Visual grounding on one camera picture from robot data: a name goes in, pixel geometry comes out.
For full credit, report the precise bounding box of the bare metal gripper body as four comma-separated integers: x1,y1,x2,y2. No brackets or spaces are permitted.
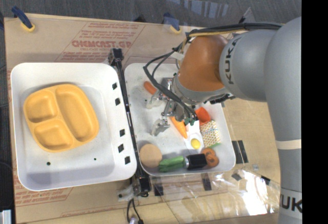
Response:
161,77,196,123

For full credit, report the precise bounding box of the orange sausage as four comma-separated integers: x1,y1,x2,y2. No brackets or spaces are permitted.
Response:
143,80,159,96

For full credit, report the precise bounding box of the orange carrot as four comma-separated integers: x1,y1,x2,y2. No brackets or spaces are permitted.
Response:
170,115,189,140

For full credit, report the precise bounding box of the white plastic tray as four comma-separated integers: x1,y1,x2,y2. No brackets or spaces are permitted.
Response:
10,62,137,192
124,63,237,177

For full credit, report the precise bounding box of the thin black rod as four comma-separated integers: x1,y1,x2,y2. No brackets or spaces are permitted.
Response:
115,60,145,186

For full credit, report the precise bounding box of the tan round biscuit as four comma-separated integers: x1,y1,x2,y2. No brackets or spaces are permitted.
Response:
139,143,163,169

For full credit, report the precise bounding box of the red-orange toy pepper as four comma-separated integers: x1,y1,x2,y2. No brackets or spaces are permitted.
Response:
194,106,212,126

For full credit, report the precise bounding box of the white and yellow fried egg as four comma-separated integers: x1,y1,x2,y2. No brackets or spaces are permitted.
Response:
184,125,205,151

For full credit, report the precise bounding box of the green toy vegetable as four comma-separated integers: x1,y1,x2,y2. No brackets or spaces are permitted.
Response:
158,155,186,173

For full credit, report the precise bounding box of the white packet with yellow print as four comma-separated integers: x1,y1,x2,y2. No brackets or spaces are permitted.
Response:
199,119,222,148

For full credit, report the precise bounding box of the black can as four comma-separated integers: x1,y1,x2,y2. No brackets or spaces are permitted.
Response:
182,153,208,171

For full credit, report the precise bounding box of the orange-brown doughnut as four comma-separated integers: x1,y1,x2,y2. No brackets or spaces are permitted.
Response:
200,147,220,168

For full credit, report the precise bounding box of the orange divided plate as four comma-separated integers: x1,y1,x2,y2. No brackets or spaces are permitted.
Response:
23,83,100,153

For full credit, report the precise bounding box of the brown cardboard board red print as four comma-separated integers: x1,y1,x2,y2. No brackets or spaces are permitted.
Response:
4,12,281,224

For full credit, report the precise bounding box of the black cylinder on white bracket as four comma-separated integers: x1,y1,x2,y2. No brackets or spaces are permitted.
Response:
204,93,235,105

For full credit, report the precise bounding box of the black block with thin wires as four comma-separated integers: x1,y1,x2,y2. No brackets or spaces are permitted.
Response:
131,175,152,197
108,48,125,65

